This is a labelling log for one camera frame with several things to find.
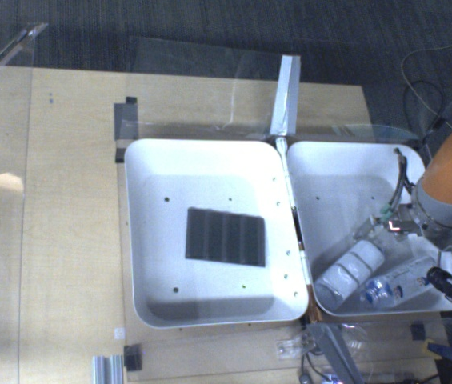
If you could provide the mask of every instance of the cable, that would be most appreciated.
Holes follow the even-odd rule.
[[[320,377],[322,377],[323,379],[329,381],[330,377],[327,377],[326,375],[324,375],[324,373],[320,373],[320,371],[316,370],[316,368],[313,366],[313,363],[311,362],[311,357],[309,356],[309,353],[306,353],[304,356],[302,356],[302,365],[304,365],[304,357],[306,357],[307,362],[309,363],[309,366],[311,367],[311,369],[318,374]]]
[[[306,356],[306,355],[303,354],[303,355],[300,357],[300,371],[301,371],[300,374],[304,374],[304,357],[305,357],[305,356]]]
[[[417,90],[418,89],[418,85],[423,85],[423,89],[425,89],[427,86],[429,88],[432,88],[433,90],[435,90],[435,92],[438,94],[438,100],[439,100],[439,104],[437,106],[437,113],[438,116],[434,118],[434,120],[432,121],[431,124],[429,124],[428,128],[426,128],[425,131],[425,137],[423,138],[423,143],[426,142],[427,137],[432,134],[433,132],[436,131],[436,129],[440,126],[439,123],[440,122],[444,122],[444,120],[441,118],[442,113],[445,111],[445,106],[446,106],[446,99],[444,96],[444,92],[442,91],[442,89],[437,86],[436,84],[433,84],[432,82],[429,81],[425,81],[425,80],[417,80],[417,81],[413,81],[411,83],[411,85]],[[412,94],[412,98],[415,98],[414,96],[414,92],[412,92],[408,86],[405,87],[404,91],[403,91],[403,110],[405,112],[405,115],[407,116],[407,120],[408,120],[408,115],[410,114],[410,109],[409,109],[409,94]]]
[[[412,195],[412,189],[416,185],[413,184],[411,181],[409,181],[409,177],[407,177],[407,175],[405,175],[405,178],[404,178],[404,181],[403,181],[403,185],[404,185],[405,189],[407,190],[407,192],[409,193],[409,195]]]
[[[426,52],[426,51],[440,51],[440,50],[446,50],[452,48],[452,44],[449,44],[448,46],[440,46],[440,47],[432,47],[432,48],[421,48],[418,50],[414,50],[411,51],[410,53],[408,53],[408,55],[406,55],[402,62],[400,63],[400,71],[402,72],[402,77],[403,80],[405,81],[405,83],[409,86],[409,88],[412,90],[412,92],[414,93],[414,95],[419,99],[419,101],[421,102],[421,104],[423,104],[425,106],[425,108],[431,112],[433,115],[435,115],[436,117],[439,117],[439,114],[432,110],[432,108],[426,103],[426,101],[418,94],[418,92],[414,89],[414,87],[412,86],[412,84],[410,83],[409,79],[407,78],[406,74],[405,74],[405,61],[407,61],[407,59],[411,56],[414,55],[416,53],[421,53],[421,52]],[[448,125],[448,127],[452,130],[452,125],[446,121],[446,124]]]
[[[383,222],[388,220],[398,208],[398,204],[402,198],[403,187],[407,190],[410,188],[410,191],[412,191],[409,179],[407,178],[407,158],[402,155],[399,148],[394,148],[394,153],[398,156],[398,181],[396,182],[393,196],[380,210],[380,213],[383,215],[381,217],[381,221]]]

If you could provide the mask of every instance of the wooden table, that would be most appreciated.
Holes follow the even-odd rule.
[[[174,119],[192,115],[196,106],[230,110],[235,89],[238,103],[264,115],[271,111],[274,88],[274,82],[33,70],[19,353],[2,359],[10,366],[9,377],[18,369],[21,384],[87,383],[93,356],[122,352],[123,266],[130,264],[121,252],[113,104],[127,95],[156,106],[166,101],[167,109],[180,113],[166,115]],[[301,84],[299,103],[301,118],[317,126],[370,121],[360,87]],[[8,317],[18,319],[1,314],[0,325]],[[434,372],[430,360],[394,361],[391,366],[399,363],[406,370],[415,368],[420,377]],[[160,360],[160,369],[170,366]],[[1,372],[0,382],[14,380]],[[298,373],[292,366],[151,382],[295,384]]]

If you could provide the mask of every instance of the water bottle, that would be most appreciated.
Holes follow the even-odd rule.
[[[372,278],[365,284],[361,301],[372,309],[389,309],[404,303],[432,287],[426,272],[436,264],[430,257],[413,259]]]
[[[336,310],[380,267],[384,254],[367,240],[357,242],[314,283],[320,304]]]

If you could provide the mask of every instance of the white plastic tray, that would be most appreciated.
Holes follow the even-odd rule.
[[[297,142],[290,147],[288,167],[313,281],[352,247],[356,229],[371,214],[380,215],[380,209],[389,201],[398,179],[395,147],[349,142]],[[411,148],[398,148],[407,157],[409,180],[416,182],[425,170],[422,160]],[[408,202],[410,196],[404,191],[402,203]],[[437,248],[425,238],[411,235],[386,253],[376,274],[384,274],[407,259],[437,257],[437,253]],[[334,311],[321,307],[337,316],[374,314],[362,306],[358,294]],[[379,313],[449,310],[452,303],[432,289]]]
[[[308,306],[277,151],[263,142],[143,139],[126,152],[134,306],[152,327],[299,318]],[[261,216],[266,266],[185,258],[189,207]]]

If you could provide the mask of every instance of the wire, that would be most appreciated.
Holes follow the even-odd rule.
[[[421,48],[418,50],[414,50],[411,51],[410,53],[408,53],[408,55],[406,55],[402,62],[400,63],[400,71],[402,72],[402,77],[405,81],[405,83],[409,86],[410,90],[414,93],[414,95],[419,99],[419,101],[421,102],[421,104],[423,104],[425,106],[425,108],[431,112],[433,115],[435,115],[436,117],[439,117],[439,114],[434,111],[427,103],[426,101],[418,94],[418,92],[414,89],[414,87],[412,86],[412,84],[410,83],[409,79],[407,78],[406,74],[405,74],[405,61],[407,61],[407,59],[416,54],[416,53],[421,53],[421,52],[426,52],[426,51],[440,51],[440,50],[446,50],[452,48],[452,44],[449,44],[448,46],[440,46],[440,47],[432,47],[432,48]],[[448,125],[448,127],[452,130],[452,125],[446,121],[446,124]]]
[[[305,354],[303,354],[300,357],[300,374],[304,374],[304,358],[306,357]]]
[[[402,199],[402,192],[403,192],[403,187],[405,184],[405,177],[406,177],[406,172],[407,172],[407,158],[399,155],[398,159],[400,159],[399,166],[400,166],[400,171],[401,171],[401,177],[398,178],[398,187],[396,188],[396,195],[395,195],[396,197],[394,198],[392,205],[391,205],[391,210],[393,212],[398,207],[398,204],[400,203],[400,199]]]
[[[416,186],[415,184],[413,184],[410,180],[409,177],[407,177],[407,175],[405,175],[405,179],[403,181],[403,185],[405,187],[405,189],[407,190],[407,192],[409,193],[409,195],[412,195],[412,189]]]
[[[419,384],[426,384],[427,382],[431,382],[433,379],[438,378],[438,377],[439,377],[439,374],[431,375],[431,376],[425,378],[424,380],[421,380],[419,382]]]
[[[316,374],[318,374],[320,377],[327,381],[330,380],[330,377],[327,377],[326,375],[324,375],[324,373],[320,373],[320,371],[316,370],[316,368],[313,366],[313,363],[311,362],[311,357],[309,356],[309,353],[306,353],[305,355],[302,356],[302,365],[304,365],[304,357],[306,357],[309,366]]]
[[[442,91],[442,88],[440,88],[439,86],[433,84],[432,82],[429,81],[425,81],[425,80],[417,80],[417,81],[412,81],[411,85],[413,87],[415,87],[415,89],[418,89],[418,85],[423,85],[423,88],[425,89],[427,86],[429,86],[430,88],[434,89],[435,92],[438,94],[438,99],[439,99],[439,104],[437,106],[437,113],[438,116],[434,118],[434,120],[432,121],[431,124],[429,124],[428,128],[426,128],[425,131],[425,137],[423,138],[423,143],[426,142],[427,137],[432,134],[433,132],[436,131],[436,129],[438,128],[438,125],[440,122],[443,122],[444,120],[441,118],[442,113],[445,111],[445,106],[446,106],[446,99],[444,96],[444,92]],[[409,115],[409,101],[408,101],[408,97],[409,94],[412,94],[412,98],[415,98],[414,96],[414,92],[412,92],[408,86],[405,87],[404,91],[403,91],[403,109],[405,111],[405,115],[408,117]]]

